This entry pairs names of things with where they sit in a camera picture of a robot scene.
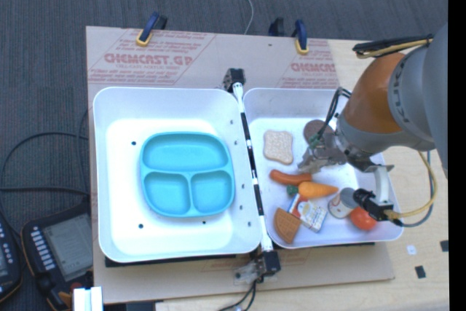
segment yellow cable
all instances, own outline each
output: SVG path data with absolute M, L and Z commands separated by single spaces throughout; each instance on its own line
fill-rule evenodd
M 424 155 L 421 152 L 418 152 L 418 153 L 419 153 L 419 156 L 422 158 L 422 161 L 424 162 L 424 165 L 426 166 L 427 170 L 429 171 L 430 177 L 432 178 L 432 184 L 433 184 L 432 197 L 430 198 L 429 202 L 427 202 L 424 206 L 416 210 L 409 211 L 408 213 L 397 213 L 396 211 L 393 211 L 393 210 L 385 210 L 384 213 L 387 215 L 388 219 L 391 221 L 395 219 L 399 219 L 399 218 L 405 218 L 407 216 L 413 216 L 413 215 L 421 213 L 424 210 L 427 210 L 434 203 L 434 200 L 437 197 L 438 187 L 437 187 L 437 179 L 435 178 L 434 172 L 432 168 L 430 167 L 429 162 L 424 157 Z
M 432 40 L 433 39 L 422 39 L 422 40 L 418 40 L 415 42 L 396 44 L 394 46 L 382 48 L 381 50 L 376 50 L 372 52 L 356 53 L 356 56 L 358 58 L 372 58 L 375 56 L 384 55 L 386 53 L 397 52 L 397 51 L 406 50 L 412 47 L 422 46 L 424 44 L 430 43 Z

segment toy food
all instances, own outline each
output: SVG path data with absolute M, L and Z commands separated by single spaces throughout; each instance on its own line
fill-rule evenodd
M 340 193 L 328 201 L 328 212 L 338 219 L 348 216 L 358 206 L 353 198 L 354 193 L 353 188 L 343 188 Z
M 264 156 L 289 165 L 293 162 L 293 135 L 288 131 L 267 130 L 264 134 Z
M 351 213 L 349 213 L 349 218 L 357 228 L 365 231 L 373 229 L 377 225 L 377 221 L 360 206 L 357 206 Z
M 288 194 L 299 193 L 301 196 L 306 198 L 318 198 L 325 197 L 333 193 L 337 193 L 339 190 L 336 186 L 328 184 L 316 183 L 314 181 L 302 181 L 298 186 L 289 185 L 286 187 Z
M 301 221 L 294 215 L 287 213 L 282 208 L 278 208 L 274 215 L 274 227 L 277 234 L 287 243 L 293 242 L 298 232 Z
M 324 125 L 325 125 L 325 122 L 321 121 L 320 119 L 314 119 L 306 123 L 306 125 L 304 126 L 304 130 L 303 130 L 304 138 L 306 139 L 306 141 L 309 142 L 309 140 L 311 140 L 312 137 L 316 135 L 317 132 L 320 131 Z M 323 132 L 332 133 L 333 130 L 331 129 L 330 126 L 325 125 L 325 129 Z
M 288 210 L 307 228 L 314 232 L 319 232 L 323 221 L 327 215 L 327 210 L 317 206 L 313 201 L 297 194 Z
M 270 171 L 269 177 L 276 181 L 277 183 L 297 186 L 302 181 L 311 181 L 312 174 L 310 173 L 301 173 L 301 174 L 287 174 L 277 169 Z

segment small carton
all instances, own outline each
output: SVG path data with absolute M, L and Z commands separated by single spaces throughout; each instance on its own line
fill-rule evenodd
M 314 232 L 319 232 L 322 227 L 327 210 L 297 194 L 288 209 L 288 212 L 298 217 L 301 223 Z

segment toy carrot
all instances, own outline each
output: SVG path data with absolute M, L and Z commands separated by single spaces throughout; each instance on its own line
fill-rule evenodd
M 273 169 L 270 171 L 269 174 L 270 178 L 277 183 L 281 184 L 290 184 L 292 186 L 298 186 L 299 183 L 303 181 L 311 181 L 312 180 L 312 174 L 310 173 L 302 173 L 302 174 L 287 174 L 283 173 L 282 171 Z
M 318 198 L 337 193 L 339 190 L 336 186 L 328 184 L 315 183 L 314 181 L 302 181 L 298 186 L 288 185 L 286 192 L 288 194 L 299 193 L 306 198 Z

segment cardboard sheet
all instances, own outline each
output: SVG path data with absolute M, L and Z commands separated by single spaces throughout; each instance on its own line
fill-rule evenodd
M 154 31 L 139 47 L 137 29 L 87 27 L 87 73 L 95 286 L 105 304 L 243 292 L 233 270 L 248 256 L 106 267 L 98 243 L 95 137 L 92 101 L 106 87 L 221 87 L 229 68 L 242 68 L 253 87 L 334 89 L 339 85 L 328 41 L 309 39 L 297 53 L 294 39 L 273 36 Z M 384 243 L 280 250 L 282 270 L 259 289 L 387 280 L 394 277 Z

